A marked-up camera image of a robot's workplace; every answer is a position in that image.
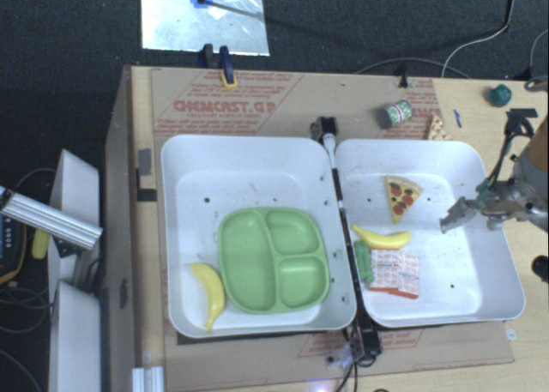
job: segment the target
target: yellow banana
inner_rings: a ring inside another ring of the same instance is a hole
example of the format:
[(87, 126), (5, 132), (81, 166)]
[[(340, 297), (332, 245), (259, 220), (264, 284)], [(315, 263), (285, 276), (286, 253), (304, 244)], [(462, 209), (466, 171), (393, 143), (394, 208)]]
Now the yellow banana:
[(203, 262), (193, 262), (190, 269), (202, 283), (208, 295), (208, 321), (206, 329), (211, 329), (214, 320), (225, 309), (225, 289), (217, 272)]
[(397, 232), (390, 235), (380, 235), (372, 231), (367, 231), (358, 227), (356, 224), (351, 226), (360, 238), (368, 245), (370, 249), (401, 249), (410, 240), (410, 232)]

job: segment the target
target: green can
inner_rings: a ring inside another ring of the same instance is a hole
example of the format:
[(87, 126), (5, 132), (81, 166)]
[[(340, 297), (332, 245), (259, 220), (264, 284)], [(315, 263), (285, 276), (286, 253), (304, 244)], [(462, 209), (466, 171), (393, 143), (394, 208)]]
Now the green can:
[(412, 118), (412, 106), (407, 100), (399, 100), (377, 110), (377, 123), (386, 130)]

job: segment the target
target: black floor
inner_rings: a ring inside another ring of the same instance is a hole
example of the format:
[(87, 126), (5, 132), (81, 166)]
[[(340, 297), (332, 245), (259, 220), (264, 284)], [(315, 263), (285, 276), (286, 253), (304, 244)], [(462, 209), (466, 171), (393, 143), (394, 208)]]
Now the black floor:
[[(240, 69), (340, 73), (395, 57), (443, 62), (458, 45), (502, 26), (507, 2), (263, 0), (271, 56), (233, 61)], [(547, 29), (547, 7), (548, 0), (515, 0), (509, 29), (464, 49), (451, 65), (473, 78), (520, 74), (535, 37)], [(193, 54), (144, 51), (140, 27), (140, 0), (1, 0), (0, 185), (13, 187), (27, 172), (55, 167), (61, 148), (101, 168), (123, 64), (196, 66)], [(395, 67), (372, 73), (391, 74)], [(440, 68), (423, 63), (410, 63), (408, 70), (440, 75)], [(534, 74), (546, 73), (545, 36), (534, 55)], [(35, 176), (21, 191), (46, 201), (50, 180), (47, 173)], [(45, 265), (27, 259), (16, 279), (41, 290)], [(0, 304), (0, 325), (33, 317)], [(48, 323), (28, 335), (0, 331), (0, 349), (17, 357), (47, 389)], [(32, 390), (1, 354), (0, 378), (0, 391)]]

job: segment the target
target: multimeter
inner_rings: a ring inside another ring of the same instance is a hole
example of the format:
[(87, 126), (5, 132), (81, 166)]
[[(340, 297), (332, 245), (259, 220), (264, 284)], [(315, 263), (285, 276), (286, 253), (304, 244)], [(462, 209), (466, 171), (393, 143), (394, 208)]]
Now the multimeter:
[(24, 226), (10, 217), (0, 215), (0, 285), (14, 278), (25, 257)]

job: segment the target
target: green plate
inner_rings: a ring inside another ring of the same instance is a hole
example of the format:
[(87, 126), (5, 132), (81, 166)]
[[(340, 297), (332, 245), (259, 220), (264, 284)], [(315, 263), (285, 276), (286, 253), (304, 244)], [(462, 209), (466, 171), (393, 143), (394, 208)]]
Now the green plate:
[(221, 222), (218, 251), (227, 297), (242, 311), (303, 310), (328, 292), (323, 239), (316, 223), (300, 210), (232, 212)]

